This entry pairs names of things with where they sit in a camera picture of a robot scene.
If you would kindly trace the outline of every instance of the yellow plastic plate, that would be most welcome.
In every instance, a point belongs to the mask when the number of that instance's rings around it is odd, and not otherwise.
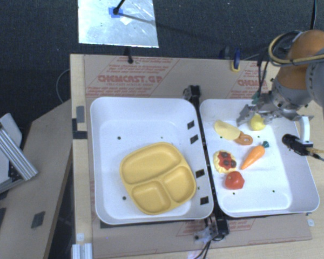
[[[166,142],[127,155],[120,176],[131,199],[145,214],[157,215],[190,200],[196,189],[190,166],[177,148]]]

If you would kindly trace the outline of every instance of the toy tomato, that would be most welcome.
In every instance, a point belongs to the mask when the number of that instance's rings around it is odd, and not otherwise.
[[[245,180],[238,171],[233,171],[227,174],[225,180],[225,186],[228,189],[236,190],[241,189],[244,186]]]

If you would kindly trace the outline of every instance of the wooden board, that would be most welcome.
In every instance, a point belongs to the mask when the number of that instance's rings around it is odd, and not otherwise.
[[[24,154],[39,173],[0,200],[0,208],[6,208],[0,259],[48,258],[71,166],[71,145],[70,101],[32,123]],[[31,228],[35,214],[41,212],[45,212],[42,225]]]

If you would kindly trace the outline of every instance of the toy lemon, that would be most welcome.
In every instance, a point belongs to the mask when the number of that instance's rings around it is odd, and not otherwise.
[[[259,114],[253,116],[249,121],[249,124],[251,129],[254,131],[261,131],[263,128],[265,128],[264,118],[262,118]]]

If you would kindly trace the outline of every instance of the white plastic container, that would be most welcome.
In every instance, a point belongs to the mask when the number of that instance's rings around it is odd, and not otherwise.
[[[213,198],[197,114],[191,103],[183,99],[101,97],[91,104],[90,116],[95,207],[103,222],[127,224],[209,216]],[[179,207],[147,215],[130,199],[119,166],[126,155],[157,142],[171,143],[182,153],[194,174],[197,190]]]
[[[250,100],[209,99],[200,106],[207,149],[220,208],[232,217],[312,212],[319,205],[318,192],[305,156],[300,156],[282,143],[284,134],[298,136],[294,122],[274,119],[262,131],[252,131],[248,124],[239,127],[253,138],[249,146],[221,138],[214,130],[217,120],[236,126],[240,111]],[[245,170],[243,160],[252,147],[268,141],[264,156]],[[238,171],[245,179],[242,189],[228,190],[226,175],[216,171],[213,154],[219,150],[231,152],[237,160]]]

